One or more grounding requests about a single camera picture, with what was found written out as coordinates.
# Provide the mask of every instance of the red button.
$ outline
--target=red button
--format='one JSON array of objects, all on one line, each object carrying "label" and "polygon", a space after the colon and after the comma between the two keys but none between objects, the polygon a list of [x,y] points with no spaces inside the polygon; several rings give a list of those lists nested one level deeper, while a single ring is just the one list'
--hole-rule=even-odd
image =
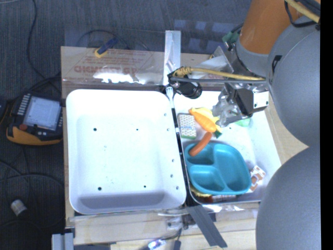
[{"label": "red button", "polygon": [[26,124],[20,124],[19,129],[21,131],[26,131],[28,129],[28,126]]}]

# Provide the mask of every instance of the gray floor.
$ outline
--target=gray floor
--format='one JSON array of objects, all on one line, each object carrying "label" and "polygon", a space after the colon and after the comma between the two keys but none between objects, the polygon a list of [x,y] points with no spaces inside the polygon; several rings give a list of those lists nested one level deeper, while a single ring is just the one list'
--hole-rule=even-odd
[{"label": "gray floor", "polygon": [[[181,30],[183,53],[211,54],[246,17],[251,0],[0,0],[0,98],[14,99],[58,76],[60,47],[99,47],[111,34],[117,48],[163,51],[165,30]],[[34,89],[60,97],[60,79]],[[51,249],[64,228],[63,145],[32,147],[7,140],[0,126],[0,249]],[[20,220],[9,205],[20,198]]]}]

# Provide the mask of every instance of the blue plastic container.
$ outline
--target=blue plastic container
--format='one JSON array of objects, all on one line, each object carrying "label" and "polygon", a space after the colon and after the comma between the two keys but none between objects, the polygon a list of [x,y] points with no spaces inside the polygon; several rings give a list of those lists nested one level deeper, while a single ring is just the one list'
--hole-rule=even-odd
[{"label": "blue plastic container", "polygon": [[249,169],[234,147],[210,142],[196,156],[188,151],[196,143],[185,148],[185,161],[189,179],[200,192],[212,195],[239,195],[251,186]]}]

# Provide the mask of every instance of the orange and black device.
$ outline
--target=orange and black device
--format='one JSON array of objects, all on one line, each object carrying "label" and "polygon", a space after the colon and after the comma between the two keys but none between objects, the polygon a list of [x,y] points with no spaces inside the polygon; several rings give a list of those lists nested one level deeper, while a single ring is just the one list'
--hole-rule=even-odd
[{"label": "orange and black device", "polygon": [[9,114],[7,138],[18,144],[48,145],[62,140],[61,100],[40,93],[25,92]]}]

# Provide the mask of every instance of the blue divided plate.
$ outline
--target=blue divided plate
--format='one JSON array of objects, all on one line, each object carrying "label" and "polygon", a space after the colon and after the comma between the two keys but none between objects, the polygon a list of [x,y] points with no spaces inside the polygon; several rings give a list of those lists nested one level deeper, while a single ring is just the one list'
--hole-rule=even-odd
[{"label": "blue divided plate", "polygon": [[221,143],[208,143],[196,156],[185,148],[187,172],[192,185],[200,192],[212,195],[239,195],[248,191],[251,177],[241,153]]}]

